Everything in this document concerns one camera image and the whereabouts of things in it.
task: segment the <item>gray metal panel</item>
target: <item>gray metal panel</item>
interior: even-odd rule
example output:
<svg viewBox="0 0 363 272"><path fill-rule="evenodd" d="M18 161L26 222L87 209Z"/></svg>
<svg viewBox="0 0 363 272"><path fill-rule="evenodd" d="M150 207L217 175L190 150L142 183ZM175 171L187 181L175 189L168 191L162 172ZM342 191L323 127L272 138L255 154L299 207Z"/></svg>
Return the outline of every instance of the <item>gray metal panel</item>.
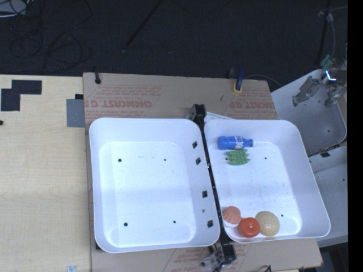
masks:
<svg viewBox="0 0 363 272"><path fill-rule="evenodd" d="M330 233L316 239L319 247L348 242L348 149L338 147L328 154L309 157L331 223Z"/></svg>
<svg viewBox="0 0 363 272"><path fill-rule="evenodd" d="M67 127L85 127L85 106L83 100L67 99Z"/></svg>
<svg viewBox="0 0 363 272"><path fill-rule="evenodd" d="M271 93L278 119L296 125L308 156L341 143L347 135L347 127L338 103L331 107L324 105L328 99L328 89L324 86L313 97L294 107L293 96L299 93L299 88L306 79L310 75L320 79L322 74L322 70L312 71Z"/></svg>

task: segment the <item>toy tomato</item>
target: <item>toy tomato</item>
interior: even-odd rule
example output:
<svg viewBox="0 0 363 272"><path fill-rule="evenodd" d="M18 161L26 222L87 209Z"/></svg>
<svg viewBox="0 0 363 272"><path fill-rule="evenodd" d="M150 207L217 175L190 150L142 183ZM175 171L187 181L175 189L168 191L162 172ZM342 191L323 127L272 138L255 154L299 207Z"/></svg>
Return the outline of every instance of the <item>toy tomato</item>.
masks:
<svg viewBox="0 0 363 272"><path fill-rule="evenodd" d="M260 225L255 218L244 218L240 221L238 229L244 237L252 238L260 232Z"/></svg>

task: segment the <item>black floor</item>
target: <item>black floor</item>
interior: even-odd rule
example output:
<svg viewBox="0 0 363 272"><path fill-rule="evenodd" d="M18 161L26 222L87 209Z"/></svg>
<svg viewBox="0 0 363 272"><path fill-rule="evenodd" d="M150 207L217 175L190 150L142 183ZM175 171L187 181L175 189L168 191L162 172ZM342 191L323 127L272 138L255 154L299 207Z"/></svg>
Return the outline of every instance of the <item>black floor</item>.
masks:
<svg viewBox="0 0 363 272"><path fill-rule="evenodd" d="M159 0L23 1L25 15L0 13L0 74L227 78L234 67L273 91L347 55L348 0L331 0L320 55L328 0L163 0L139 33Z"/></svg>

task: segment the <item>blue bottle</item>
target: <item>blue bottle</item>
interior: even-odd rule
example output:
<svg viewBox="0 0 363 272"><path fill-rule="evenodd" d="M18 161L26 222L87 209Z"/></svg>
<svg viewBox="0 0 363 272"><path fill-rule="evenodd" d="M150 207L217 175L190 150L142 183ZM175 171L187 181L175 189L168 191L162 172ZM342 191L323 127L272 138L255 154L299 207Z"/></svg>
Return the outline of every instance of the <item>blue bottle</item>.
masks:
<svg viewBox="0 0 363 272"><path fill-rule="evenodd" d="M245 139L241 136L220 136L218 137L218 148L220 150L225 149L242 149L245 147L252 147L254 145L254 141L252 139Z"/></svg>

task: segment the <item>white plastic bin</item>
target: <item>white plastic bin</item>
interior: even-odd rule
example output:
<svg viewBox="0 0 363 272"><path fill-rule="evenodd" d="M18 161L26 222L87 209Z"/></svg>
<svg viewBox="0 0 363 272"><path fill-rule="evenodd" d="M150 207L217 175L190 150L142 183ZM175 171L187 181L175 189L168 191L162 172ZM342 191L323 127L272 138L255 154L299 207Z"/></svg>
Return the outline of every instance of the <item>white plastic bin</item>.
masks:
<svg viewBox="0 0 363 272"><path fill-rule="evenodd" d="M300 133L285 120L211 120L205 125L210 162L221 209L236 206L243 218L270 211L280 230L274 237L243 237L238 228L226 233L238 243L323 237L330 231L326 212ZM219 136L253 139L250 161L230 165L227 152L219 150Z"/></svg>
<svg viewBox="0 0 363 272"><path fill-rule="evenodd" d="M284 120L223 120L205 124L221 209L242 217L278 216L274 237L238 243L323 237L330 221L298 129ZM219 136L253 139L245 165L230 165ZM188 119L100 118L90 126L96 242L106 252L214 244L220 224L199 126Z"/></svg>
<svg viewBox="0 0 363 272"><path fill-rule="evenodd" d="M100 118L90 126L96 242L106 252L208 246L220 225L199 127Z"/></svg>

